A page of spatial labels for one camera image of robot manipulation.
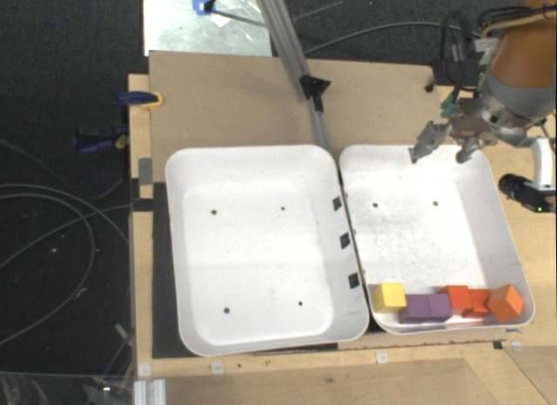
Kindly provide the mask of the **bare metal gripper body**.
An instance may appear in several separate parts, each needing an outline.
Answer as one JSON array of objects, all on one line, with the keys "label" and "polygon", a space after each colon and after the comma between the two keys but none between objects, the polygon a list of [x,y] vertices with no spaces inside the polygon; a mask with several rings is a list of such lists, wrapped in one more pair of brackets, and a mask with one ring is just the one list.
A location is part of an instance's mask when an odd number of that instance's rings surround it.
[{"label": "bare metal gripper body", "polygon": [[497,98],[449,97],[446,101],[448,136],[461,147],[486,147],[502,141],[514,147],[528,145],[527,131],[542,117],[511,111]]}]

